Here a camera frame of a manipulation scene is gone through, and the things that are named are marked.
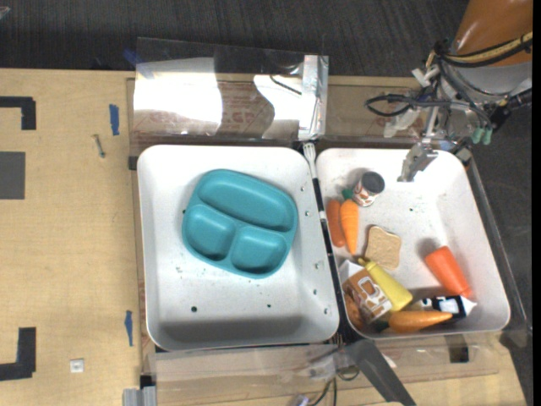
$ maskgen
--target wooden countertop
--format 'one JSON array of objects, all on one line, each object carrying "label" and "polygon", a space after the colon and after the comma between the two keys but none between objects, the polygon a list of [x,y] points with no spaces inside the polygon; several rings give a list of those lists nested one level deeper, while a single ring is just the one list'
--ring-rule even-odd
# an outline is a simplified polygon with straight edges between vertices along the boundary
[{"label": "wooden countertop", "polygon": [[[0,151],[25,152],[25,199],[0,200],[0,364],[16,360],[20,327],[36,328],[36,372],[0,381],[0,404],[122,404],[141,370],[127,80],[132,72],[0,69],[0,96],[32,96],[37,130],[0,108]],[[330,84],[348,84],[337,77]],[[360,79],[370,85],[375,79]],[[392,85],[392,79],[378,79]],[[113,135],[109,105],[119,108]],[[98,134],[106,153],[91,139]],[[124,326],[132,311],[134,346]],[[484,376],[412,381],[418,404],[525,404],[511,356],[494,339]],[[70,372],[71,359],[85,371]],[[372,387],[342,386],[338,404],[374,404]],[[238,405],[286,404],[290,397]],[[159,404],[179,403],[169,392]]]}]

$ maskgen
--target toy carrot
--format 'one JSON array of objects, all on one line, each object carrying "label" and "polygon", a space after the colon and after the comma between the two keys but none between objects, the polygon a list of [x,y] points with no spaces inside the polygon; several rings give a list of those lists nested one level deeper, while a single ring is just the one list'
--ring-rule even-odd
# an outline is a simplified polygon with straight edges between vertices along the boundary
[{"label": "toy carrot", "polygon": [[327,225],[332,243],[337,247],[343,247],[346,244],[346,238],[340,225],[340,201],[336,199],[329,200],[327,203]]},{"label": "toy carrot", "polygon": [[389,327],[399,333],[416,332],[452,317],[446,311],[397,311],[389,318]]},{"label": "toy carrot", "polygon": [[464,272],[448,246],[439,247],[424,260],[436,278],[452,294],[461,294],[464,298],[471,296],[472,290],[464,277]]},{"label": "toy carrot", "polygon": [[351,254],[355,254],[358,237],[358,205],[353,200],[346,200],[340,206],[340,224],[346,237],[347,249]]}]

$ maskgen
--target black tape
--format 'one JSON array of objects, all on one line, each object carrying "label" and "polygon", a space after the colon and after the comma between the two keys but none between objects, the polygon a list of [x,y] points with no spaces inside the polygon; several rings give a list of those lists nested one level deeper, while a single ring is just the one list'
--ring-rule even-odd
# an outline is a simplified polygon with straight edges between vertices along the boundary
[{"label": "black tape", "polygon": [[26,154],[0,152],[0,200],[25,198]]},{"label": "black tape", "polygon": [[0,108],[20,108],[20,128],[36,130],[36,101],[31,96],[0,96]]},{"label": "black tape", "polygon": [[137,171],[137,160],[139,159],[138,156],[129,156],[128,157],[128,170],[131,170],[132,172]]},{"label": "black tape", "polygon": [[28,379],[36,371],[36,329],[19,328],[17,360],[0,364],[0,381]]},{"label": "black tape", "polygon": [[462,334],[451,334],[445,336],[445,342],[449,349],[449,362],[467,363],[470,360],[469,348],[466,339]]}]

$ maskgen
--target teal divided plate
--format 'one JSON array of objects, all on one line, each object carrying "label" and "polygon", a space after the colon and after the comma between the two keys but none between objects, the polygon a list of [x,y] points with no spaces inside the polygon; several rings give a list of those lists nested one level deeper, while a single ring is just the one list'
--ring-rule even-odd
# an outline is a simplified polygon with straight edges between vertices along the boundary
[{"label": "teal divided plate", "polygon": [[248,174],[213,170],[197,183],[182,235],[202,261],[245,277],[268,277],[285,261],[297,206],[281,189]]}]

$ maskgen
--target snack package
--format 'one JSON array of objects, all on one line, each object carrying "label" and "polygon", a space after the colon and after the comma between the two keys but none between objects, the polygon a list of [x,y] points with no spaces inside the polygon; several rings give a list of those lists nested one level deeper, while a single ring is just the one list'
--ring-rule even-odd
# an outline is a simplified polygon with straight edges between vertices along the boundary
[{"label": "snack package", "polygon": [[339,273],[344,293],[353,298],[366,323],[379,319],[391,310],[392,303],[363,266],[344,261]]}]

